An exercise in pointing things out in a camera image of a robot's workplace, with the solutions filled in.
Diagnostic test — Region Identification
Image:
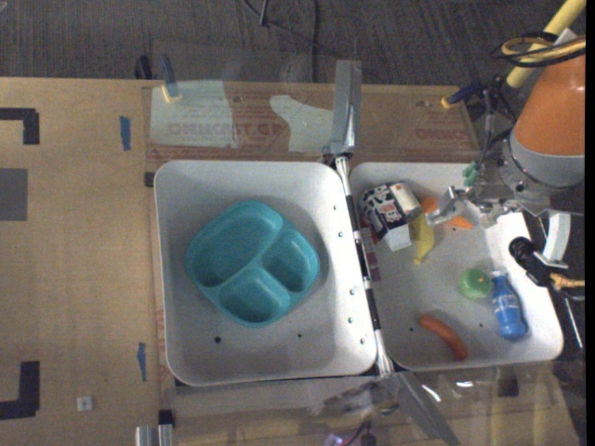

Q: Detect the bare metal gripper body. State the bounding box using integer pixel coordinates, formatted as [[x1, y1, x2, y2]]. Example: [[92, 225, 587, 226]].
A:
[[464, 163, 555, 229]]

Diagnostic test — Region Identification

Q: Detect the orange carrot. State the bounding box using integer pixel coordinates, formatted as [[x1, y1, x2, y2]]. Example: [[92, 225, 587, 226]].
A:
[[420, 196, 475, 230]]

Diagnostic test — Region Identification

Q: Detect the yellow banana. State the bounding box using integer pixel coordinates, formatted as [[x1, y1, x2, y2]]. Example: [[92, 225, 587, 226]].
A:
[[408, 211, 436, 267]]

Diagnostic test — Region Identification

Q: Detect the cow print milk carton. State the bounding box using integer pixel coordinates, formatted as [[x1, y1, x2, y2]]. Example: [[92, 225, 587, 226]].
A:
[[359, 182, 424, 253]]

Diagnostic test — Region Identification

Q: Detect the green round toy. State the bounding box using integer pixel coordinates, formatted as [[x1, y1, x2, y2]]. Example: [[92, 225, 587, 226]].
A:
[[459, 267, 494, 301]]

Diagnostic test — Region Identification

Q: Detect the white plastic tray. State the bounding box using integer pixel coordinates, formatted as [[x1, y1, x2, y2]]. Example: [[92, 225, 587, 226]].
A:
[[348, 162, 565, 373], [152, 159, 378, 387]]

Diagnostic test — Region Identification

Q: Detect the blue bottle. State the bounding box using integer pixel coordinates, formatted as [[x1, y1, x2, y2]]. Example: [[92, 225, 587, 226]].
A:
[[489, 270, 529, 343]]

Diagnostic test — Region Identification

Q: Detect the orange sausage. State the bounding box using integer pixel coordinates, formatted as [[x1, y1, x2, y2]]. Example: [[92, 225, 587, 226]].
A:
[[417, 314, 469, 362]]

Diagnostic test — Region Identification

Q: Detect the teal divided plate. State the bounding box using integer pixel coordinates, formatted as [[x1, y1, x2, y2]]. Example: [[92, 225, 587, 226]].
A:
[[183, 199, 322, 329]]

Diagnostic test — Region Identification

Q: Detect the black cylinder on white bracket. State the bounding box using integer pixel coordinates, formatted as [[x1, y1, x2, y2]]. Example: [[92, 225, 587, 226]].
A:
[[508, 211, 573, 288]]

